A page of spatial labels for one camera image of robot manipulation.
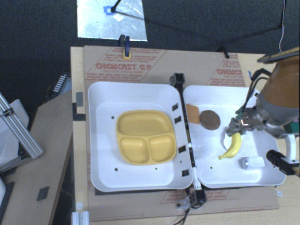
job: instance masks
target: blue tape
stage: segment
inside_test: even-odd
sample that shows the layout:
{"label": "blue tape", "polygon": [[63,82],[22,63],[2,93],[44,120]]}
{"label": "blue tape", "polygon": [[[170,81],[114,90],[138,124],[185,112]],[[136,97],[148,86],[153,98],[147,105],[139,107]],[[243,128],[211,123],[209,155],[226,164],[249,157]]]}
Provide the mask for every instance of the blue tape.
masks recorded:
{"label": "blue tape", "polygon": [[250,79],[252,78],[252,73],[248,70]]}
{"label": "blue tape", "polygon": [[105,14],[106,15],[108,15],[108,16],[112,16],[113,15],[113,13],[111,12],[111,6],[105,6],[105,7],[103,7],[103,10],[104,10],[104,12],[105,12]]}

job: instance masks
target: black clip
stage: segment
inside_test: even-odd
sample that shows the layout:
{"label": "black clip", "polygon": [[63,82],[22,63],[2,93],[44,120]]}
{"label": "black clip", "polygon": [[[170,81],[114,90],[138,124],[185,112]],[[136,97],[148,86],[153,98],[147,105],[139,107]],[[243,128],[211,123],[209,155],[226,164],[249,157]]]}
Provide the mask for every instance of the black clip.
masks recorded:
{"label": "black clip", "polygon": [[226,50],[226,48],[225,48],[224,46],[222,46],[222,45],[221,45],[220,47],[217,48],[216,52],[222,52],[222,53],[224,53],[224,55],[225,55],[225,57],[226,57],[227,59],[230,58],[230,57],[229,57],[229,54],[228,54],[228,52],[227,52],[227,50]]}
{"label": "black clip", "polygon": [[0,118],[1,117],[3,117],[3,116],[9,116],[9,115],[11,115],[11,114],[13,114],[14,113],[14,109],[12,108],[12,107],[10,107],[10,108],[8,108],[7,110],[5,110],[4,112],[3,112],[3,114],[0,116]]}
{"label": "black clip", "polygon": [[121,35],[118,40],[118,46],[124,47],[123,51],[123,58],[124,59],[131,59],[131,52],[130,52],[130,38],[129,36]]}

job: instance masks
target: cookie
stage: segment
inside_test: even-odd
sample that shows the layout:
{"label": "cookie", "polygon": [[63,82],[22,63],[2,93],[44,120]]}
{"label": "cookie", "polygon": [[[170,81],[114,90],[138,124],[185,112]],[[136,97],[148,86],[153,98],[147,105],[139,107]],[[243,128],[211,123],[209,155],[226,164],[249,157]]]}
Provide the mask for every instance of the cookie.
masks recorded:
{"label": "cookie", "polygon": [[200,123],[208,130],[215,130],[220,126],[221,120],[214,111],[205,110],[200,114]]}
{"label": "cookie", "polygon": [[199,124],[200,119],[199,119],[199,108],[194,105],[187,104],[187,118],[188,122]]}

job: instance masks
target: brown cookie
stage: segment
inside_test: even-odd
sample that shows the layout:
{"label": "brown cookie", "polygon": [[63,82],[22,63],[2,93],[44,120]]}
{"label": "brown cookie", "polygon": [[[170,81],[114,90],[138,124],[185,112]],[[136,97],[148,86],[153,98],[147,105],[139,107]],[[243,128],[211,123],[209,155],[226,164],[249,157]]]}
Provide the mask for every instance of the brown cookie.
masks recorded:
{"label": "brown cookie", "polygon": [[215,130],[221,124],[221,120],[220,120],[219,115],[217,115],[212,110],[205,110],[205,111],[203,111],[200,114],[200,122],[208,130]]}

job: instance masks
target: clamp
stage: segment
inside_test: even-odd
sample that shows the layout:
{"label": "clamp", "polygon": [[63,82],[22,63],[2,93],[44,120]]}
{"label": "clamp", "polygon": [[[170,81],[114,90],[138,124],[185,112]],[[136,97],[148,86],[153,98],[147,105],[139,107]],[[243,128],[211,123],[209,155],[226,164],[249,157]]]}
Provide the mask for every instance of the clamp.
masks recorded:
{"label": "clamp", "polygon": [[131,59],[131,51],[130,51],[130,38],[129,36],[121,35],[118,40],[118,46],[124,47],[123,50],[123,58],[126,60]]}

